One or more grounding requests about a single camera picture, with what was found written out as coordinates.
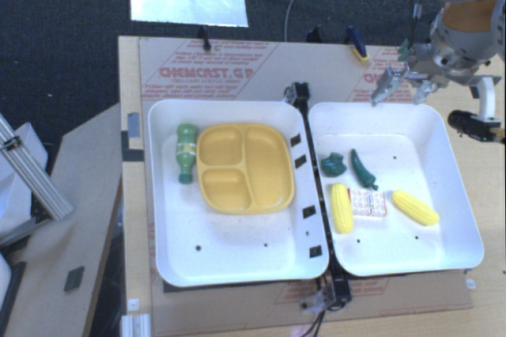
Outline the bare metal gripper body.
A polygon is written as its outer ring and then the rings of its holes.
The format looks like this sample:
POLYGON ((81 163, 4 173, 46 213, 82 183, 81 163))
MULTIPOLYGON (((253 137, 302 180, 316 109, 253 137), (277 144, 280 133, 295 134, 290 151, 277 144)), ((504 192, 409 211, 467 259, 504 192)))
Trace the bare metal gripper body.
POLYGON ((474 75, 484 60, 475 60, 460 54, 446 44, 415 44, 413 54, 406 61, 410 76, 419 80, 460 85, 471 85, 474 75))

